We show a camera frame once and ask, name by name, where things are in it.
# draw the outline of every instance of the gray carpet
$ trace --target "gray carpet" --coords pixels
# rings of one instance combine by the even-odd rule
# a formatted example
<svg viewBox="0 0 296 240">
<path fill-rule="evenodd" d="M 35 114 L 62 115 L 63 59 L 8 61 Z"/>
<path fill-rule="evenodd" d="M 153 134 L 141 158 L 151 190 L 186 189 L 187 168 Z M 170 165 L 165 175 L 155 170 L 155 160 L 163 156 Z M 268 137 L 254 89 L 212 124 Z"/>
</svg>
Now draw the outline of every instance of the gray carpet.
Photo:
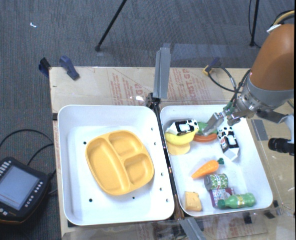
<svg viewBox="0 0 296 240">
<path fill-rule="evenodd" d="M 170 47 L 171 67 L 205 67 L 220 57 L 225 68 L 250 68 L 277 15 L 294 9 L 294 0 L 260 0 L 255 45 L 249 45 L 256 0 L 128 0 L 96 52 L 121 2 L 0 0 L 0 143 L 22 129 L 53 137 L 49 80 L 38 68 L 43 57 L 53 67 L 62 55 L 75 66 L 155 67 L 156 52 Z M 26 163 L 49 143 L 41 133 L 21 131 L 3 143 L 0 159 Z M 31 167 L 52 172 L 53 146 Z M 24 224 L 0 224 L 0 240 L 60 238 L 56 194 Z"/>
</svg>

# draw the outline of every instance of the cardboard surface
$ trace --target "cardboard surface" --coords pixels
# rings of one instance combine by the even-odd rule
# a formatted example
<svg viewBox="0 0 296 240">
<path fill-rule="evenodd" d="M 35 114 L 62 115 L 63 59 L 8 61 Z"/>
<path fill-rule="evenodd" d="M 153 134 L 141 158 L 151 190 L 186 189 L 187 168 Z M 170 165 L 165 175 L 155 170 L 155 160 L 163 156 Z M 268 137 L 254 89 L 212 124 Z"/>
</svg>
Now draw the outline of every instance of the cardboard surface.
<svg viewBox="0 0 296 240">
<path fill-rule="evenodd" d="M 75 67 L 80 74 L 77 81 L 73 81 L 62 67 L 53 67 L 49 70 L 51 100 L 53 113 L 58 113 L 60 108 L 70 104 L 80 105 L 142 105 L 145 97 L 153 92 L 154 71 L 151 67 Z M 203 68 L 171 68 L 169 74 L 168 99 L 162 99 L 161 108 L 167 105 L 205 105 L 205 104 L 225 104 L 232 93 L 215 85 L 208 77 L 202 73 Z M 228 68 L 227 69 L 238 83 L 248 68 Z M 222 70 L 213 70 L 212 76 L 221 85 L 230 88 L 231 82 Z M 290 114 L 293 109 L 288 105 L 277 108 L 276 112 Z M 261 120 L 254 116 L 247 119 L 251 134 L 258 150 L 262 165 L 266 172 L 273 198 L 278 202 L 278 214 L 271 206 L 270 211 L 274 218 L 268 219 L 263 216 L 260 226 L 253 224 L 249 226 L 239 224 L 239 219 L 235 219 L 235 224 L 222 223 L 220 225 L 211 224 L 210 230 L 214 235 L 207 235 L 207 239 L 295 239 L 295 219 L 294 219 L 294 157 L 288 154 L 271 151 L 268 148 L 268 140 L 258 140 L 260 129 L 253 127 L 251 120 Z M 61 180 L 61 161 L 58 138 L 58 122 L 53 121 L 57 179 Z M 291 134 L 285 124 L 275 124 L 269 121 L 262 121 L 268 139 L 285 138 L 290 139 Z M 62 206 L 62 187 L 58 184 L 59 206 L 61 216 L 61 235 L 74 237 L 65 239 L 78 239 L 78 233 L 84 230 L 95 231 L 91 227 L 68 227 L 68 221 L 64 216 Z M 158 239 L 149 235 L 147 239 Z"/>
</svg>

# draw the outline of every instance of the cheese wedge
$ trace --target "cheese wedge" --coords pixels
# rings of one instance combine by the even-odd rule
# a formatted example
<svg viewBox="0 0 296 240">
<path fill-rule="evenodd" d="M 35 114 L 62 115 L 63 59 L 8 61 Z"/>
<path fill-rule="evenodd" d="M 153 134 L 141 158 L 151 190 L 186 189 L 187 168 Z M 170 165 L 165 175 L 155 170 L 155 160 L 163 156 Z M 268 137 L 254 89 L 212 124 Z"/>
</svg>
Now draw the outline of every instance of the cheese wedge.
<svg viewBox="0 0 296 240">
<path fill-rule="evenodd" d="M 196 192 L 185 192 L 185 209 L 191 211 L 201 211 L 201 201 L 199 194 Z"/>
</svg>

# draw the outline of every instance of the soda can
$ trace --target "soda can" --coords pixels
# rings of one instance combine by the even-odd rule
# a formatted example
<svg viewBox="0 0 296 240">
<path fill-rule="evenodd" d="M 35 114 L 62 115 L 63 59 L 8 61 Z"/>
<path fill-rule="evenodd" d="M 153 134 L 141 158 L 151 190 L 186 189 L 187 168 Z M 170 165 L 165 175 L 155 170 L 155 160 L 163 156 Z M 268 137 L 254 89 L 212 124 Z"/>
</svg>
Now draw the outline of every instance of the soda can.
<svg viewBox="0 0 296 240">
<path fill-rule="evenodd" d="M 228 187 L 228 177 L 226 174 L 208 174 L 204 178 L 204 186 L 207 190 L 225 189 Z"/>
</svg>

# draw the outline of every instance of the green bottle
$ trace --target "green bottle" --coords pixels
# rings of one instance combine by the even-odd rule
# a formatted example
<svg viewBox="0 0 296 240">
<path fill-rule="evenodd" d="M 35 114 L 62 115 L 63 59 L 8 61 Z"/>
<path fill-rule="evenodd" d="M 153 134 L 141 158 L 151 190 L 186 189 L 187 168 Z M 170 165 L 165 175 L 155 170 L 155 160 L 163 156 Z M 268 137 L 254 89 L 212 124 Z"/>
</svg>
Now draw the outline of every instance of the green bottle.
<svg viewBox="0 0 296 240">
<path fill-rule="evenodd" d="M 233 209 L 242 208 L 245 206 L 251 207 L 256 203 L 256 199 L 252 193 L 233 194 L 227 199 L 218 200 L 218 207 L 220 209 L 230 207 Z"/>
</svg>

